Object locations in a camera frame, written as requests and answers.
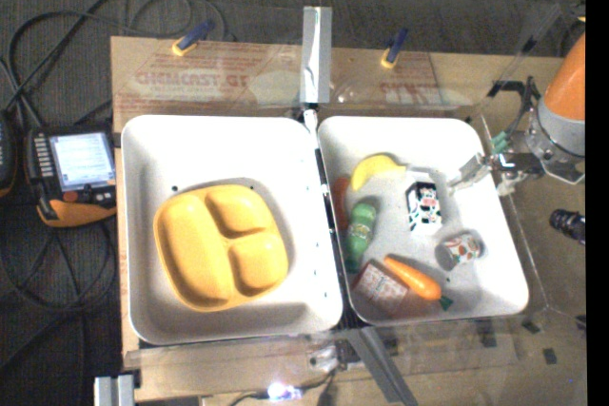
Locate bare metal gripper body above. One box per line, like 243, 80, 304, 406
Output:
488, 131, 586, 197

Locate cow print white carton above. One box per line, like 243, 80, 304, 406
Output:
404, 181, 444, 233

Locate small white printed can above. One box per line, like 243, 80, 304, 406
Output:
436, 230, 486, 272

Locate white plastic tray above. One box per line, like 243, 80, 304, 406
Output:
316, 115, 531, 328
120, 113, 344, 346

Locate yellow banana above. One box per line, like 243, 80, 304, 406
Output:
349, 152, 408, 193

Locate orange carrot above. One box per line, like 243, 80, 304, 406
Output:
383, 254, 455, 313

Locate green plastic bottle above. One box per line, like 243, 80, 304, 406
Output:
343, 201, 380, 275

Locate red sausage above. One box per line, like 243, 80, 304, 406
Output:
330, 176, 352, 232

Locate brown printed packet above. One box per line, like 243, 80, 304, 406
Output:
351, 261, 432, 319

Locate yellow divided plate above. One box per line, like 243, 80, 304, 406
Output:
152, 184, 291, 314

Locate brown cardboard board red print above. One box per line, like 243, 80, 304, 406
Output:
109, 35, 586, 402

